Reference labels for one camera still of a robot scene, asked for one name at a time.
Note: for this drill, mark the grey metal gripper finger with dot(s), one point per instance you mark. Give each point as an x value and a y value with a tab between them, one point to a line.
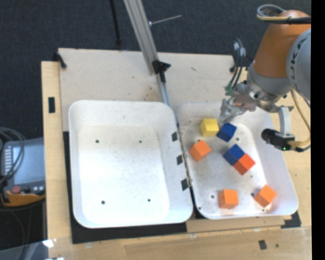
224	112
236	111

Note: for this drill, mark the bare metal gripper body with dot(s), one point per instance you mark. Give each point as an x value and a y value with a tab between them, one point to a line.
262	100

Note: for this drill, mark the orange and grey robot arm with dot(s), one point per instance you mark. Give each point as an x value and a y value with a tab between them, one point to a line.
281	53

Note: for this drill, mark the blue cube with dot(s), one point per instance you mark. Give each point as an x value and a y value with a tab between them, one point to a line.
227	133
233	154

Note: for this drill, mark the yellow cube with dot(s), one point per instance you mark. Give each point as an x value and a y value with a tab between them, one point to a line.
209	127

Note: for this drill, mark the orange cube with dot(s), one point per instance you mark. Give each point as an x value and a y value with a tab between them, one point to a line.
228	198
200	150
265	196

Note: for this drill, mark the red-orange cube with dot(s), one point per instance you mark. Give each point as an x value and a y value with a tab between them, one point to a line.
244	164

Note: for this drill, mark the thin black and white rod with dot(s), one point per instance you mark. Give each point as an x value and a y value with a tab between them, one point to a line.
186	161

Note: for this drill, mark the white plastic tray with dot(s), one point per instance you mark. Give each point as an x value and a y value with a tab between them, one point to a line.
219	177
124	172

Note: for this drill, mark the black cylinder on white bracket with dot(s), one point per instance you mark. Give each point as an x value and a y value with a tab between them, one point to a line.
276	138

